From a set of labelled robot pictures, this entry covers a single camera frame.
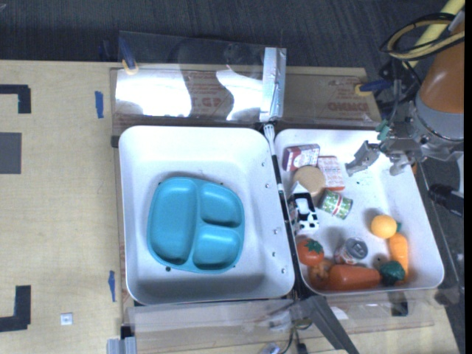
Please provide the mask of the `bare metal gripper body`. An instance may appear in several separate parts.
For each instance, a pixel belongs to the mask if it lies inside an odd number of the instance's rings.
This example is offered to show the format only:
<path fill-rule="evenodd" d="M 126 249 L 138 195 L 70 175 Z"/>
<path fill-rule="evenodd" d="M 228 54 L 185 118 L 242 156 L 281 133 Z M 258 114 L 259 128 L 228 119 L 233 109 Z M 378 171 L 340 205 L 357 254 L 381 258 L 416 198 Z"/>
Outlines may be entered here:
<path fill-rule="evenodd" d="M 420 120 L 384 120 L 379 125 L 379 147 L 391 162 L 422 162 L 426 158 L 449 162 L 463 155 L 461 139 L 451 139 Z"/>

